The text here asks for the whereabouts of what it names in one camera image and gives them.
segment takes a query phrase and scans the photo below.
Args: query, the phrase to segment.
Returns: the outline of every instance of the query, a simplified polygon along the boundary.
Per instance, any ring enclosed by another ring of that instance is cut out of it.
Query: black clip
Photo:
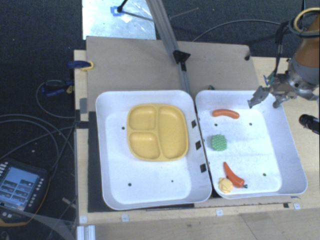
[[[186,68],[186,60],[191,56],[190,53],[186,53],[186,52],[183,52],[183,51],[180,51],[180,50],[175,50],[173,52],[173,57],[174,57],[174,60],[177,64],[180,63],[181,65],[181,70],[182,71],[187,71],[187,68]]]

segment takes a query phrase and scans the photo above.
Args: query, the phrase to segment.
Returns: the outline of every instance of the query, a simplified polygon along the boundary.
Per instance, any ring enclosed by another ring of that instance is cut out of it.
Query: yellow cable
[[[310,13],[310,12],[320,12],[320,7],[312,7],[312,8],[308,8],[305,9],[303,11],[301,11],[295,18],[293,21],[293,28],[294,30],[298,31],[299,33],[304,33],[304,34],[312,34],[312,33],[317,33],[320,31],[320,29],[318,28],[317,30],[309,30],[309,31],[303,31],[298,27],[298,20],[301,18],[302,15]]]

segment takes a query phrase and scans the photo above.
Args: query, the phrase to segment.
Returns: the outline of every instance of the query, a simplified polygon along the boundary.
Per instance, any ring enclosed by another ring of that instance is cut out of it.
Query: black cable
[[[38,126],[38,127],[42,128],[43,130],[45,130],[50,135],[50,137],[52,138],[53,143],[54,143],[55,148],[56,148],[56,156],[57,156],[57,158],[59,157],[59,146],[58,146],[57,140],[55,139],[53,134],[46,127],[44,127],[43,125],[41,125],[41,124],[39,124],[37,122],[31,121],[31,120],[26,120],[26,119],[9,119],[9,120],[0,121],[0,124],[12,123],[12,122],[29,123],[29,124],[33,124],[35,126]],[[2,157],[0,157],[0,160],[4,159],[7,156],[8,156],[8,154],[3,155]]]
[[[70,129],[70,128],[71,128],[71,127],[65,127],[65,128],[61,128],[61,129],[59,129],[59,130],[60,130],[60,131],[63,131],[63,130],[67,130],[67,129]],[[24,146],[26,146],[26,145],[28,145],[28,144],[30,144],[30,143],[36,142],[36,141],[38,141],[38,140],[40,140],[40,139],[42,139],[42,138],[44,138],[44,137],[47,137],[48,135],[49,135],[49,134],[47,133],[47,134],[41,135],[41,136],[39,136],[39,137],[36,137],[36,138],[34,138],[34,139],[32,139],[32,140],[29,140],[29,141],[25,142],[24,144],[21,144],[20,146],[15,147],[14,149],[12,149],[11,151],[9,151],[8,153],[6,153],[6,154],[3,155],[3,156],[4,156],[4,157],[7,157],[7,156],[9,156],[10,154],[12,154],[13,152],[15,152],[15,151],[23,148]],[[69,141],[68,141],[68,145],[69,145],[70,149],[72,150],[72,152],[74,153],[74,152],[75,152],[75,151],[74,151],[74,148],[72,147],[72,145],[71,145],[71,143],[70,143]]]
[[[65,214],[67,213],[67,211],[70,209],[70,207],[74,204],[74,202],[77,200],[77,195],[74,197],[74,199],[68,204],[68,206],[65,208],[65,210],[62,212],[62,214],[60,215],[60,217],[57,219],[58,221],[62,219],[63,216],[65,216]],[[48,237],[46,238],[46,240],[49,240],[52,238],[52,233],[55,230],[55,227],[57,226],[58,222],[52,227]]]
[[[62,115],[58,115],[58,114],[54,114],[54,113],[51,113],[49,112],[48,110],[46,110],[41,104],[40,104],[40,101],[39,101],[39,91],[40,89],[42,88],[42,86],[45,85],[45,82],[43,82],[42,84],[39,85],[39,87],[36,89],[36,93],[35,93],[35,100],[36,100],[36,103],[38,104],[39,108],[42,109],[45,113],[47,113],[48,115],[50,116],[53,116],[53,117],[56,117],[56,118],[61,118],[61,119],[75,119],[74,116],[62,116]]]
[[[49,123],[49,122],[47,122],[47,121],[45,121],[45,120],[42,120],[41,118],[36,117],[36,116],[27,115],[27,114],[5,114],[5,115],[0,115],[0,118],[4,118],[4,117],[25,117],[25,118],[30,118],[30,119],[38,120],[38,121],[40,121],[40,122],[43,122],[43,123],[51,126],[53,129],[55,129],[57,132],[59,132],[60,135],[65,139],[65,143],[64,143],[64,145],[63,145],[63,148],[62,148],[62,150],[59,152],[59,147],[58,147],[57,141],[56,141],[56,139],[54,138],[54,136],[52,135],[52,133],[51,133],[47,128],[45,128],[44,126],[42,126],[41,124],[39,124],[39,123],[37,123],[37,122],[33,122],[33,121],[30,121],[30,120],[25,120],[25,121],[32,122],[32,123],[34,123],[35,125],[39,125],[40,127],[46,129],[47,132],[48,132],[48,134],[50,134],[50,136],[54,139],[54,142],[56,143],[56,147],[57,147],[57,159],[56,159],[53,167],[51,168],[51,170],[52,170],[52,169],[55,167],[55,168],[54,168],[54,172],[53,172],[53,174],[51,175],[51,178],[53,179],[53,177],[55,176],[55,174],[56,174],[56,172],[57,172],[57,169],[58,169],[58,162],[59,162],[59,160],[60,160],[60,158],[61,158],[61,156],[62,156],[62,154],[63,154],[63,152],[64,152],[64,149],[65,149],[66,146],[67,146],[67,143],[69,143],[69,138],[70,138],[71,133],[73,132],[73,129],[74,129],[75,125],[76,125],[76,121],[73,122],[72,127],[71,127],[71,131],[70,131],[70,133],[68,134],[68,137],[66,137],[66,136],[62,133],[62,131],[60,131],[60,130],[59,130],[58,128],[56,128],[54,125],[52,125],[51,123]],[[19,121],[19,120],[20,120],[20,122],[23,121],[23,119],[11,119],[11,120],[15,120],[15,121]],[[11,152],[9,152],[9,153],[5,154],[4,156],[0,157],[0,159],[5,158],[5,157],[8,156],[9,154],[11,154]]]
[[[76,231],[77,228],[77,216],[75,216],[75,219],[73,221],[73,224],[71,226],[71,234],[73,234]]]
[[[273,25],[281,25],[278,22],[263,20],[263,19],[238,19],[238,20],[228,21],[228,22],[222,23],[220,25],[214,26],[212,28],[209,28],[207,31],[203,32],[202,34],[198,35],[195,39],[193,39],[192,42],[198,40],[200,37],[204,36],[205,34],[211,32],[217,28],[220,28],[220,27],[223,27],[223,26],[226,26],[229,24],[233,24],[233,23],[240,23],[240,22],[260,22],[260,23],[268,23],[268,24],[273,24]]]
[[[2,231],[2,233],[1,233],[1,239],[2,239],[2,240],[9,240],[9,239],[10,239],[10,236],[9,236],[9,234],[8,234],[7,231]]]
[[[43,122],[45,124],[47,124],[48,126],[51,126],[53,129],[55,129],[58,133],[60,133],[61,137],[64,138],[65,140],[67,139],[67,137],[64,135],[64,133],[62,131],[60,131],[57,127],[55,127],[53,124],[39,118],[36,116],[32,116],[32,115],[28,115],[28,114],[4,114],[4,115],[0,115],[0,118],[5,118],[5,117],[24,117],[24,118],[30,118],[30,119],[35,119],[38,120],[40,122]]]
[[[66,140],[65,140],[65,142],[63,144],[63,147],[62,147],[62,149],[60,151],[60,154],[58,155],[55,163],[53,164],[53,166],[50,169],[51,179],[53,179],[55,177],[55,175],[56,175],[56,172],[57,172],[57,169],[58,169],[58,165],[59,165],[59,160],[60,160],[60,158],[61,158],[61,156],[62,156],[62,154],[63,154],[63,152],[64,152],[64,150],[65,150],[65,148],[67,146],[67,143],[69,142],[70,136],[71,136],[75,126],[76,126],[76,121],[73,122],[73,124],[71,126],[71,130],[70,130],[70,132],[69,132],[69,134],[68,134],[68,136],[67,136],[67,138],[66,138]]]
[[[276,56],[275,56],[275,68],[273,70],[273,76],[275,77],[278,73],[278,67],[280,63],[280,58],[283,53],[283,38],[286,32],[288,31],[288,21],[280,25],[275,33],[275,44],[276,44]]]

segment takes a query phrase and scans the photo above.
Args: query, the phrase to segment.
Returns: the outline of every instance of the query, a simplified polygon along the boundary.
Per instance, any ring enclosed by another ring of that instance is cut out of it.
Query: toy carrot
[[[232,184],[237,188],[247,188],[245,185],[245,180],[243,178],[238,177],[234,174],[234,172],[230,169],[229,165],[226,162],[223,162],[223,168],[226,174],[226,177],[232,182]]]

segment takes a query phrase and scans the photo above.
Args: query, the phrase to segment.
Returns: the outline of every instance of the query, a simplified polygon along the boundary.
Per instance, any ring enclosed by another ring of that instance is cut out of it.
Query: cord
[[[281,58],[282,52],[283,52],[282,42],[283,42],[284,35],[288,31],[288,29],[289,28],[288,28],[288,21],[287,21],[287,22],[282,23],[275,33],[276,56],[275,56],[275,68],[272,72],[273,77],[276,77],[276,75],[278,73],[280,58]]]
[[[220,25],[214,26],[212,28],[209,28],[207,31],[203,32],[202,34],[198,35],[195,39],[193,39],[192,42],[198,40],[199,38],[201,38],[205,34],[211,32],[217,28],[220,28],[220,27],[223,27],[223,26],[226,26],[229,24],[233,24],[233,23],[240,23],[240,22],[260,22],[260,23],[268,23],[268,24],[273,24],[273,25],[281,25],[278,22],[263,20],[263,19],[238,19],[238,20],[228,21],[228,22],[222,23]]]
[[[7,231],[2,231],[2,233],[1,233],[1,239],[2,239],[2,240],[10,240],[10,236],[9,236],[9,234],[8,234]]]
[[[71,130],[70,130],[70,132],[69,132],[69,134],[68,134],[68,136],[67,136],[67,138],[66,138],[66,140],[65,140],[65,142],[64,142],[64,144],[63,144],[63,147],[62,147],[62,149],[61,149],[61,151],[60,151],[60,154],[58,155],[55,163],[53,164],[53,166],[52,166],[51,169],[50,169],[51,172],[52,172],[52,170],[54,170],[54,171],[52,172],[52,174],[51,174],[51,179],[53,179],[53,178],[55,177],[56,173],[57,173],[59,160],[60,160],[63,152],[65,151],[65,148],[66,148],[66,146],[67,146],[67,143],[69,142],[70,136],[71,136],[71,134],[72,134],[75,126],[76,126],[76,121],[73,122],[73,124],[72,124],[72,126],[71,126]]]
[[[61,128],[61,129],[59,129],[59,130],[60,130],[60,131],[63,131],[63,130],[71,129],[71,128],[72,128],[72,127],[65,127],[65,128]],[[8,153],[4,154],[4,155],[3,155],[3,158],[9,156],[9,155],[12,154],[13,152],[15,152],[15,151],[23,148],[24,146],[26,146],[26,145],[28,145],[28,144],[30,144],[30,143],[32,143],[32,142],[36,142],[36,141],[38,141],[38,140],[40,140],[40,139],[42,139],[42,138],[44,138],[44,137],[47,137],[48,135],[49,135],[48,133],[47,133],[47,134],[44,134],[44,135],[41,135],[41,136],[39,136],[39,137],[36,137],[36,138],[34,138],[34,139],[32,139],[32,140],[27,141],[27,142],[24,143],[24,144],[21,144],[20,146],[15,147],[14,149],[12,149],[11,151],[9,151]],[[70,149],[72,150],[72,152],[74,153],[75,150],[74,150],[74,148],[72,147],[72,145],[71,145],[71,143],[70,143],[69,141],[68,141],[68,145],[69,145]]]
[[[41,118],[36,117],[36,116],[27,115],[27,114],[5,114],[5,115],[0,115],[0,118],[4,118],[4,117],[23,117],[23,118],[29,118],[29,119],[38,120],[38,121],[40,121],[40,122],[43,122],[43,123],[49,125],[49,126],[52,127],[53,129],[55,129],[55,131],[56,131],[56,132],[59,132],[60,135],[65,139],[65,143],[64,143],[64,145],[63,145],[63,148],[62,148],[61,151],[59,152],[59,146],[58,146],[58,143],[57,143],[55,137],[52,135],[52,133],[51,133],[46,127],[42,126],[41,124],[39,124],[39,123],[37,123],[37,122],[34,122],[34,121],[31,121],[31,120],[26,120],[26,119],[11,119],[11,120],[2,121],[2,122],[4,122],[4,123],[6,123],[6,122],[30,122],[31,124],[37,125],[37,126],[43,128],[43,129],[45,129],[45,130],[47,131],[47,133],[52,137],[54,143],[56,144],[56,148],[57,148],[57,159],[56,159],[54,165],[52,166],[52,168],[51,168],[51,170],[50,170],[50,171],[52,171],[53,168],[54,168],[54,171],[52,172],[52,175],[51,175],[51,179],[53,179],[54,176],[56,175],[56,172],[57,172],[57,169],[58,169],[58,162],[59,162],[59,160],[60,160],[60,158],[61,158],[61,156],[62,156],[62,154],[63,154],[63,152],[64,152],[64,150],[65,150],[65,148],[66,148],[66,146],[67,146],[67,144],[69,143],[69,138],[70,138],[70,136],[71,136],[71,134],[72,134],[72,132],[73,132],[73,129],[74,129],[75,125],[76,125],[76,121],[73,122],[73,124],[72,124],[72,126],[71,126],[71,130],[70,130],[70,132],[69,132],[69,134],[68,134],[68,137],[66,137],[66,136],[62,133],[62,131],[59,130],[58,128],[56,128],[54,125],[52,125],[51,123],[49,123],[49,122],[47,122],[47,121],[45,121],[45,120],[42,120]],[[13,152],[13,151],[10,151],[9,153],[7,153],[7,154],[5,154],[4,156],[0,157],[0,160],[3,159],[3,158],[5,158],[6,156],[8,156],[9,154],[11,154],[12,152]]]
[[[304,34],[315,34],[319,33],[319,29],[317,30],[309,30],[309,31],[303,31],[298,27],[298,21],[303,17],[303,15],[307,13],[312,13],[312,12],[318,12],[320,13],[320,7],[313,7],[313,8],[308,8],[303,11],[301,11],[293,20],[293,29],[295,31],[298,31],[299,33],[304,33]]]
[[[73,224],[71,226],[71,233],[73,234],[77,229],[77,216],[75,216],[75,219],[73,221]]]
[[[62,212],[62,214],[60,215],[60,217],[57,219],[58,221],[62,219],[63,216],[65,216],[65,214],[67,213],[67,211],[70,209],[70,207],[74,204],[74,202],[77,200],[77,196],[76,195],[74,197],[74,199],[68,204],[68,206],[64,209],[64,211]],[[50,240],[52,238],[52,233],[55,230],[55,227],[57,226],[58,222],[52,227],[48,237],[46,238],[46,240]]]
[[[36,103],[38,104],[39,108],[42,109],[44,112],[46,112],[47,114],[49,114],[50,116],[56,117],[56,118],[61,118],[61,119],[75,119],[74,116],[62,116],[62,115],[58,115],[58,114],[54,114],[49,112],[48,110],[46,110],[39,101],[39,91],[42,88],[42,86],[45,85],[45,82],[43,82],[42,84],[39,85],[39,87],[36,89],[36,93],[35,93],[35,100]]]
[[[52,127],[53,129],[55,129],[59,134],[61,134],[61,137],[64,138],[65,140],[67,139],[67,137],[64,135],[64,133],[62,131],[60,131],[57,127],[55,127],[53,124],[51,124],[48,121],[45,121],[45,120],[43,120],[43,119],[41,119],[39,117],[28,115],[28,114],[4,114],[4,115],[0,115],[0,118],[4,118],[4,117],[25,117],[25,118],[38,120],[40,122],[43,122],[43,123],[47,124],[48,126]]]
[[[31,121],[31,120],[26,120],[26,119],[9,119],[9,120],[0,121],[0,124],[12,123],[12,122],[29,123],[29,124],[33,124],[35,126],[38,126],[38,127],[42,128],[43,130],[45,130],[50,135],[50,137],[52,138],[53,143],[55,145],[55,149],[56,149],[57,159],[59,158],[59,146],[58,146],[58,143],[57,143],[55,137],[53,136],[53,134],[46,127],[44,127],[43,125],[41,125],[41,124],[39,124],[37,122]],[[0,160],[4,159],[6,156],[8,156],[8,154],[3,155],[2,157],[0,157]]]

